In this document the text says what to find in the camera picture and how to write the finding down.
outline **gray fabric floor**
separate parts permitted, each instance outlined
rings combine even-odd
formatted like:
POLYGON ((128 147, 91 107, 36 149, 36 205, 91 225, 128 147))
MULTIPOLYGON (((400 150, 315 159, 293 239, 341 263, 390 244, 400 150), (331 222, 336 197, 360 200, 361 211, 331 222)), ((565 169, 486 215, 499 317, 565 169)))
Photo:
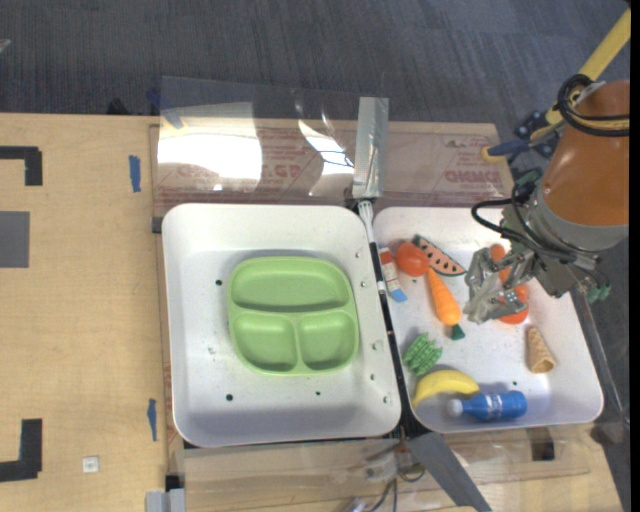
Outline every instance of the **gray fabric floor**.
MULTIPOLYGON (((149 113, 163 75, 375 93, 396 119, 494 123, 502 140, 627 8, 622 0, 0 0, 0 111, 149 113)), ((602 76, 630 76, 629 45, 602 76)), ((544 166, 527 155, 525 166, 544 166)), ((593 307, 615 384, 600 432, 630 509, 628 241, 604 254, 613 281, 593 307)))

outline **watermelon slice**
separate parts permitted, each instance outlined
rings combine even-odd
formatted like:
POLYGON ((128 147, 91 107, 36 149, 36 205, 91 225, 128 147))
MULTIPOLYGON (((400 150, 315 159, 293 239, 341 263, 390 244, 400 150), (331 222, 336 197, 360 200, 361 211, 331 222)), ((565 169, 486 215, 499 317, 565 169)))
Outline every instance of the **watermelon slice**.
POLYGON ((459 276, 466 272, 466 269, 454 260, 448 254, 442 252, 433 242, 430 242, 425 237, 416 235, 413 237, 412 242, 424 251, 429 258, 429 264, 431 268, 438 274, 443 276, 459 276))

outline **blue bottle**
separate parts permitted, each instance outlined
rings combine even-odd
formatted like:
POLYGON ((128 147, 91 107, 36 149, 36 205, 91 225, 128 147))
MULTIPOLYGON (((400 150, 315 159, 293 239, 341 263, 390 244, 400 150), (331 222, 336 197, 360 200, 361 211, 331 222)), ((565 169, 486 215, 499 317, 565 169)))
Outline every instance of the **blue bottle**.
POLYGON ((464 413, 484 421, 519 418, 527 412, 527 398, 520 391, 478 393, 469 400, 450 400, 447 411, 453 417, 464 413))

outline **green plate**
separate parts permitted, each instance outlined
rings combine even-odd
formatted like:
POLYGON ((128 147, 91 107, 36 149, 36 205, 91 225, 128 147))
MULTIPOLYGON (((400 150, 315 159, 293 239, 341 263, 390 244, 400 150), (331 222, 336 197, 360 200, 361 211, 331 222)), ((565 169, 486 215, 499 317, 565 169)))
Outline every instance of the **green plate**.
POLYGON ((227 289, 229 328, 249 368, 281 375, 351 363, 360 333, 353 290, 333 263, 297 256, 245 260, 227 289))

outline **gray square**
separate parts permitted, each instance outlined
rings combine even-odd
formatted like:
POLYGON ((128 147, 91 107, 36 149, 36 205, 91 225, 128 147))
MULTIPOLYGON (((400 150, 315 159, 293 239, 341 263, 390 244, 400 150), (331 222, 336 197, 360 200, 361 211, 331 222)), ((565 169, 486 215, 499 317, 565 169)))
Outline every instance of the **gray square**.
POLYGON ((29 212, 0 211, 0 268, 29 267, 29 212))

